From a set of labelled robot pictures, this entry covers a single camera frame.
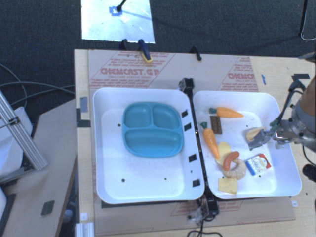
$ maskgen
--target white tray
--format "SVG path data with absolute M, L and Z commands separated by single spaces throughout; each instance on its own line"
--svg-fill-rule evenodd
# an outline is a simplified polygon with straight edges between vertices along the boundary
M 280 111 L 276 100 L 266 93 L 199 91 L 194 96 L 197 122 L 210 124 L 210 107 L 227 107 L 244 114 L 243 118 L 221 118 L 223 134 L 216 134 L 217 143 L 227 142 L 232 151 L 239 151 L 239 158 L 247 160 L 264 153 L 272 163 L 272 168 L 259 176 L 252 176 L 247 170 L 245 177 L 237 181 L 237 194 L 218 191 L 218 178 L 223 177 L 221 166 L 215 161 L 201 136 L 201 146 L 207 178 L 211 191 L 219 198 L 259 198 L 294 196 L 301 190 L 302 183 L 293 153 L 289 144 L 276 149 L 275 141 L 270 140 L 259 148 L 249 150 L 245 139 L 248 130 L 255 127 L 270 129 L 269 123 L 278 117 Z
M 159 102 L 172 106 L 181 118 L 184 131 L 182 150 L 173 157 L 135 156 L 124 146 L 122 117 L 135 102 Z M 96 187 L 109 204 L 194 200 L 204 192 L 191 106 L 179 90 L 101 88 L 93 95 L 96 153 Z

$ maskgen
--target wooden table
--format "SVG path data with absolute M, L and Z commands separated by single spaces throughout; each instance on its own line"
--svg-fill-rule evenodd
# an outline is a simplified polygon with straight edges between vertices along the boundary
M 288 87 L 293 82 L 293 74 L 309 74 L 311 78 L 315 75 L 315 65 L 305 60 L 296 58 L 277 58 L 277 57 L 250 57 L 253 73 L 255 74 L 259 92 L 266 92 L 272 95 L 282 109 Z M 76 70 L 76 108 L 80 109 L 80 99 L 89 96 L 89 75 L 88 75 L 88 52 L 87 50 L 75 51 L 75 70 Z M 303 79 L 302 83 L 308 85 L 310 79 Z M 299 96 L 293 97 L 293 102 L 298 100 Z M 90 119 L 89 110 L 81 113 L 81 119 Z M 91 131 L 89 127 L 77 129 L 78 136 L 78 172 L 79 172 L 79 210 L 84 213 L 80 222 L 85 224 L 94 222 L 93 207 L 93 184 L 92 184 L 92 163 L 91 163 Z M 316 212 L 315 183 L 308 180 L 302 173 L 302 168 L 308 162 L 304 158 L 301 145 L 291 144 L 293 154 L 297 163 L 302 180 L 302 190 L 299 195 L 291 199 L 297 203 L 294 208 L 294 221 L 271 222 L 261 224 L 234 225 L 225 227 L 204 228 L 205 232 L 220 232 L 225 237 L 279 237 L 279 236 L 305 236 L 312 237 L 316 234 Z M 315 154 L 307 151 L 311 159 L 315 159 Z M 188 229 L 151 232 L 141 234 L 128 234 L 127 237 L 171 237 L 186 236 Z

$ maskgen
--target blue divided bowl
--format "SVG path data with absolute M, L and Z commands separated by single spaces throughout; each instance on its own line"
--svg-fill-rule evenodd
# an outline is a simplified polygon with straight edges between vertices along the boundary
M 140 102 L 129 105 L 123 114 L 122 131 L 125 147 L 137 156 L 171 157 L 183 147 L 180 116 L 166 104 Z

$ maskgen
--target yellow cheese slice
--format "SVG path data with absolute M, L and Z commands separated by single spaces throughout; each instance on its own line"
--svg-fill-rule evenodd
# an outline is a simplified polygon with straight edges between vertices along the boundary
M 218 164 L 223 165 L 227 155 L 231 153 L 231 146 L 227 142 L 220 142 L 218 145 L 219 159 L 215 159 Z
M 236 178 L 218 178 L 218 190 L 231 194 L 237 194 Z

